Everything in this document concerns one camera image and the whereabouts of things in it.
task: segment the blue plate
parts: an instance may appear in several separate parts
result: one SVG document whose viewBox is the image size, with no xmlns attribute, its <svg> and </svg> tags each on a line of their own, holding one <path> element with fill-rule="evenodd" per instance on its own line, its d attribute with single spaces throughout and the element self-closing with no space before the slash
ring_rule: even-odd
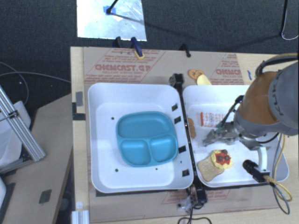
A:
<svg viewBox="0 0 299 224">
<path fill-rule="evenodd" d="M 134 167 L 163 164 L 178 154 L 173 124 L 161 112 L 122 116 L 116 125 L 116 136 L 122 158 Z"/>
</svg>

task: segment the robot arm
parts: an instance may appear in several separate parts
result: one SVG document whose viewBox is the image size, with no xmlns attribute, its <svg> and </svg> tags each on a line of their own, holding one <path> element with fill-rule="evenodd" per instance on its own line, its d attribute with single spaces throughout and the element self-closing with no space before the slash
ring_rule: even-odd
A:
<svg viewBox="0 0 299 224">
<path fill-rule="evenodd" d="M 252 150 L 260 146 L 255 139 L 267 133 L 298 134 L 298 62 L 278 72 L 263 72 L 267 65 L 297 59 L 297 54 L 284 54 L 263 62 L 245 96 L 236 99 L 227 114 L 241 103 L 235 111 L 234 121 L 225 122 L 226 116 L 218 129 L 208 134 L 204 145 L 217 140 L 227 143 L 240 140 Z"/>
</svg>

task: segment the blue clamp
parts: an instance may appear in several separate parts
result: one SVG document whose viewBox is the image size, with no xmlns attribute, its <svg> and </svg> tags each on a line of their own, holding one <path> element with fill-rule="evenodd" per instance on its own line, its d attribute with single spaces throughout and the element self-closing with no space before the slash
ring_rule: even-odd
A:
<svg viewBox="0 0 299 224">
<path fill-rule="evenodd" d="M 138 60 L 142 60 L 144 58 L 144 54 L 142 53 L 139 42 L 135 37 L 131 38 L 132 47 L 135 49 L 134 53 L 137 56 Z"/>
</svg>

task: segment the toy food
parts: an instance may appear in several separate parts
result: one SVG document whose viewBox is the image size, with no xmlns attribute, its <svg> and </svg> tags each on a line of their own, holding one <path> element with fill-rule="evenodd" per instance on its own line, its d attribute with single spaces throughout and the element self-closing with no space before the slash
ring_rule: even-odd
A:
<svg viewBox="0 0 299 224">
<path fill-rule="evenodd" d="M 202 177 L 207 181 L 211 181 L 217 175 L 222 174 L 225 169 L 233 165 L 232 158 L 226 149 L 214 150 L 210 156 L 197 163 Z"/>
<path fill-rule="evenodd" d="M 195 80 L 197 85 L 211 84 L 205 73 L 201 70 L 188 70 L 188 76 Z"/>
<path fill-rule="evenodd" d="M 191 138 L 194 139 L 196 136 L 196 132 L 194 127 L 194 122 L 191 118 L 188 118 L 188 124 L 189 124 L 189 131 L 190 131 Z"/>
</svg>

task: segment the wire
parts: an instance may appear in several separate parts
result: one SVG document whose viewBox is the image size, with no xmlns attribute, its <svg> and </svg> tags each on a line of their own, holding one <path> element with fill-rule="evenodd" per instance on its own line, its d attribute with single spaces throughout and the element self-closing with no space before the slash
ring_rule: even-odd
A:
<svg viewBox="0 0 299 224">
<path fill-rule="evenodd" d="M 190 217 L 182 217 L 178 220 L 178 224 L 180 224 L 180 222 L 182 220 L 188 220 L 188 222 L 186 224 L 191 224 L 191 221 L 197 221 L 197 220 L 207 220 L 209 222 L 209 224 L 212 224 L 211 220 L 207 217 L 199 217 L 199 218 L 193 218 L 193 208 L 191 208 L 191 211 L 190 211 Z"/>
<path fill-rule="evenodd" d="M 287 17 L 287 6 L 288 6 L 288 0 L 285 0 L 280 35 L 284 40 L 291 41 L 297 39 L 298 35 L 293 38 L 285 38 L 284 31 L 285 31 L 285 24 L 286 24 L 286 17 Z"/>
<path fill-rule="evenodd" d="M 263 73 L 263 68 L 265 68 L 266 66 L 291 62 L 296 60 L 298 60 L 297 53 L 286 53 L 286 54 L 275 56 L 267 61 L 263 61 L 256 69 L 256 77 L 260 76 Z"/>
<path fill-rule="evenodd" d="M 42 76 L 42 77 L 52 78 L 52 79 L 60 80 L 63 82 L 71 83 L 69 80 L 65 80 L 65 79 L 62 79 L 59 77 L 54 77 L 54 76 L 50 76 L 50 75 L 46 75 L 46 74 L 42 74 L 42 73 L 36 73 L 36 72 L 26 72 L 26 71 L 8 72 L 8 73 L 1 74 L 0 77 L 13 75 L 13 74 L 36 75 L 36 76 Z"/>
<path fill-rule="evenodd" d="M 286 207 L 287 207 L 288 211 L 285 211 L 285 210 L 282 208 L 282 206 L 281 206 L 279 200 L 277 199 L 276 191 L 282 196 L 282 198 L 283 198 L 283 200 L 284 200 L 284 202 L 285 202 L 285 204 L 286 204 Z M 290 212 L 291 212 L 291 210 L 290 210 L 290 205 L 289 205 L 288 201 L 286 200 L 285 196 L 283 195 L 283 193 L 278 189 L 278 187 L 277 187 L 276 185 L 273 185 L 273 193 L 274 193 L 275 200 L 276 200 L 277 204 L 279 205 L 279 208 L 280 208 L 285 214 L 289 215 Z"/>
<path fill-rule="evenodd" d="M 13 70 L 14 72 L 18 72 L 15 68 L 11 67 L 10 65 L 7 65 L 4 62 L 0 62 L 0 64 L 8 67 L 9 69 Z M 25 78 L 21 74 L 18 74 L 18 75 L 23 80 L 23 82 L 25 84 L 25 87 L 26 87 L 26 93 L 27 93 L 27 95 L 26 95 L 26 99 L 25 99 L 25 102 L 24 102 L 24 105 L 26 105 L 26 103 L 28 102 L 28 99 L 29 99 L 29 88 L 28 88 L 28 84 L 27 84 Z"/>
<path fill-rule="evenodd" d="M 217 126 L 216 126 L 218 128 L 217 131 L 220 130 L 221 127 L 224 126 L 224 124 L 225 124 L 226 120 L 228 119 L 230 113 L 234 110 L 234 108 L 237 104 L 242 102 L 243 98 L 244 98 L 244 96 L 240 95 L 240 96 L 237 97 L 237 99 L 235 99 L 235 103 L 230 107 L 230 109 L 228 110 L 228 112 L 225 115 L 225 117 L 223 118 L 223 120 L 219 124 L 217 124 Z"/>
<path fill-rule="evenodd" d="M 260 144 L 266 144 L 271 142 L 272 140 L 274 140 L 277 136 L 279 135 L 279 133 L 276 133 L 271 139 L 267 140 L 267 141 L 258 141 Z"/>
<path fill-rule="evenodd" d="M 203 206 L 204 206 L 204 204 L 198 203 L 193 207 L 193 209 L 199 210 L 199 209 L 202 209 Z"/>
<path fill-rule="evenodd" d="M 283 142 L 282 142 L 281 150 L 280 150 L 279 155 L 278 155 L 278 150 L 279 150 L 279 146 L 280 146 L 280 142 L 281 142 L 282 138 L 283 138 Z M 276 200 L 277 204 L 279 205 L 279 208 L 285 214 L 289 215 L 290 214 L 290 206 L 289 206 L 288 202 L 290 202 L 292 200 L 292 194 L 284 185 L 278 183 L 275 180 L 277 167 L 278 167 L 278 164 L 279 164 L 280 159 L 282 157 L 284 147 L 285 147 L 285 136 L 283 134 L 280 134 L 280 137 L 279 137 L 279 140 L 278 140 L 278 145 L 277 145 L 277 148 L 276 148 L 276 151 L 275 151 L 274 161 L 273 161 L 272 177 L 265 175 L 264 179 L 266 180 L 266 182 L 268 182 L 272 186 L 274 197 L 275 197 L 275 200 Z M 279 188 L 277 186 L 280 186 L 289 195 L 290 198 L 286 199 L 285 196 L 283 195 L 283 193 L 279 190 Z M 285 202 L 285 204 L 287 206 L 287 211 L 285 211 L 282 208 L 282 206 L 281 206 L 280 202 L 278 201 L 277 197 L 279 197 L 281 200 L 283 200 Z"/>
</svg>

